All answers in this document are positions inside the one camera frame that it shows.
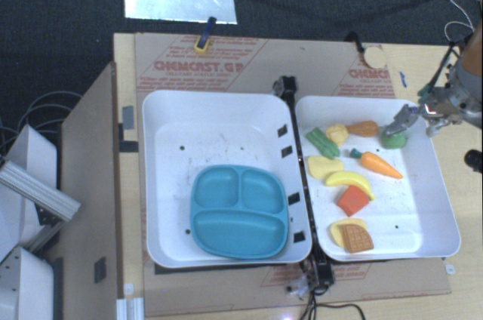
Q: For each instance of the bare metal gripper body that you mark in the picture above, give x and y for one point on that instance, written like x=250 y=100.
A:
x=449 y=105

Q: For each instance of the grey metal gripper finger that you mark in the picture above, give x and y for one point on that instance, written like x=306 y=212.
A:
x=400 y=121
x=435 y=125

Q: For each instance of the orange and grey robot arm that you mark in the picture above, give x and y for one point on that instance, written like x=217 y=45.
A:
x=472 y=58

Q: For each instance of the green toy apple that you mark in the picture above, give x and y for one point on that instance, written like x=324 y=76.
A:
x=394 y=141

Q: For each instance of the brown toy chicken drumstick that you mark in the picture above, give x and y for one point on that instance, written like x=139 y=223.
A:
x=364 y=128

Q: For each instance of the orange toy carrot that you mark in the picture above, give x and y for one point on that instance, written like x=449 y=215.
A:
x=377 y=164

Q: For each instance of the beige round disc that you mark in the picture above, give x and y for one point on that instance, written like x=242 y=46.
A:
x=374 y=57

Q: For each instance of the white plastic tray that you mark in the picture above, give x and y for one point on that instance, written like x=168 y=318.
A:
x=419 y=197
x=211 y=137

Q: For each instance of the yellow banana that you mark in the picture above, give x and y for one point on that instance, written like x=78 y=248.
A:
x=349 y=179

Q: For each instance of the green toy asparagus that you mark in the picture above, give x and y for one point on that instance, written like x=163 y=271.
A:
x=321 y=143

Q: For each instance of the yellow toy potato chip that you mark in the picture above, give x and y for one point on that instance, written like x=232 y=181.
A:
x=319 y=167

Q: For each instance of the orange-red toy wedge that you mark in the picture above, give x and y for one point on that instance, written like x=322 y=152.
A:
x=352 y=202

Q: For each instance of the thin black rod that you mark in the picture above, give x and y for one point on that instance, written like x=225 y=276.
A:
x=303 y=175

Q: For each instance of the brown toy waffle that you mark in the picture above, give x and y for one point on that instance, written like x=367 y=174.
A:
x=356 y=239

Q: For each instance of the yellow toy round slice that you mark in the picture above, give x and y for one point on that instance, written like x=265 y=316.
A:
x=337 y=231

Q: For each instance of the brown cardboard board red print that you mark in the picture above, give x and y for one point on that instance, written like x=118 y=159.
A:
x=249 y=62

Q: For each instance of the blue divided plate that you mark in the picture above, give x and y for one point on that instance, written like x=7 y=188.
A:
x=237 y=213

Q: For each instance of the black cylinder on white bracket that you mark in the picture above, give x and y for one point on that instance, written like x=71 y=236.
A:
x=475 y=160

